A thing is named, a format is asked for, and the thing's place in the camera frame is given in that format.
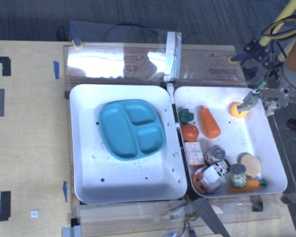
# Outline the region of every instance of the blue divided plate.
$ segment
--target blue divided plate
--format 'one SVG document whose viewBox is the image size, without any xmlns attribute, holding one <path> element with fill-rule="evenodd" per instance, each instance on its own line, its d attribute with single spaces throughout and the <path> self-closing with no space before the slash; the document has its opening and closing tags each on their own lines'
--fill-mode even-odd
<svg viewBox="0 0 296 237">
<path fill-rule="evenodd" d="M 134 160 L 158 152 L 165 134 L 154 108 L 139 99 L 105 105 L 99 126 L 108 151 L 119 160 Z"/>
</svg>

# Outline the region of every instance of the black corner marker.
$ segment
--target black corner marker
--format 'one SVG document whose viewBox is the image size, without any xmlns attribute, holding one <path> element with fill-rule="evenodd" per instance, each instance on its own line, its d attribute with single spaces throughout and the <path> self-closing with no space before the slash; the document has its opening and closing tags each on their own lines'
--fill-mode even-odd
<svg viewBox="0 0 296 237">
<path fill-rule="evenodd" d="M 11 191 L 1 192 L 0 221 L 7 221 L 11 217 Z"/>
<path fill-rule="evenodd" d="M 11 60 L 9 57 L 0 56 L 0 63 L 2 63 L 2 76 L 10 77 L 11 76 Z"/>
</svg>

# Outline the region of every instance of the food box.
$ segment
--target food box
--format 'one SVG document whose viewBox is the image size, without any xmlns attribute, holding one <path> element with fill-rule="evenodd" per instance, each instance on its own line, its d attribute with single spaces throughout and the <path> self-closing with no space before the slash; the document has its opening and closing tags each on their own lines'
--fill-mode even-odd
<svg viewBox="0 0 296 237">
<path fill-rule="evenodd" d="M 168 92 L 152 85 L 80 84 L 70 93 L 71 125 L 74 152 L 74 188 L 84 203 L 98 204 L 126 201 L 179 199 L 191 185 L 191 177 L 198 167 L 189 167 L 180 132 L 182 124 L 175 115 L 181 109 L 194 113 L 189 123 L 199 130 L 197 142 L 201 151 L 220 145 L 230 164 L 238 162 L 242 153 L 256 156 L 261 162 L 259 178 L 267 181 L 265 187 L 254 192 L 230 194 L 229 173 L 219 182 L 221 186 L 206 198 L 281 193 L 287 186 L 287 177 L 261 101 L 244 118 L 230 114 L 230 105 L 242 102 L 251 91 L 245 87 L 182 86 L 174 92 L 176 113 Z M 156 153 L 135 160 L 119 160 L 105 146 L 99 113 L 110 103 L 121 100 L 147 101 L 156 111 L 164 129 L 164 146 Z M 200 106 L 211 110 L 221 135 L 208 139 L 199 117 Z"/>
</svg>

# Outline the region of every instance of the beige tabletop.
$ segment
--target beige tabletop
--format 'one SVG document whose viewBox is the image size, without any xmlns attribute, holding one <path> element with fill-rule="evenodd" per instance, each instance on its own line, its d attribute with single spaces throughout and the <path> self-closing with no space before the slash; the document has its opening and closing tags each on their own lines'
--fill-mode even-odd
<svg viewBox="0 0 296 237">
<path fill-rule="evenodd" d="M 0 237 L 60 237 L 72 215 L 67 106 L 64 98 L 64 46 L 67 42 L 0 41 L 0 56 L 11 59 L 2 76 L 4 116 L 0 117 L 0 192 L 11 191 L 11 217 L 0 222 Z M 59 62 L 59 79 L 54 61 Z M 67 182 L 68 201 L 63 183 Z M 38 210 L 38 217 L 31 217 Z M 231 236 L 295 237 L 285 205 L 276 218 L 226 223 Z M 213 235 L 207 226 L 197 236 Z M 118 236 L 162 236 L 165 231 Z"/>
</svg>

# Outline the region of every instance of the toy carrot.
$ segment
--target toy carrot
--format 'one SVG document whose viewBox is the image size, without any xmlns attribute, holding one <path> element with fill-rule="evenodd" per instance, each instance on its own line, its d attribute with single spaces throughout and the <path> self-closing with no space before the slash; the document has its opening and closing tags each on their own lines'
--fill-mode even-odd
<svg viewBox="0 0 296 237">
<path fill-rule="evenodd" d="M 208 108 L 204 108 L 204 106 L 201 106 L 199 115 L 201 117 L 205 136 L 209 139 L 214 139 L 218 137 L 221 134 L 221 129 L 219 128 L 211 111 Z"/>
<path fill-rule="evenodd" d="M 228 192 L 229 193 L 240 193 L 240 192 L 252 192 L 255 191 L 260 185 L 266 186 L 266 180 L 258 180 L 255 178 L 247 179 L 247 185 L 243 188 L 235 188 L 231 187 Z"/>
</svg>

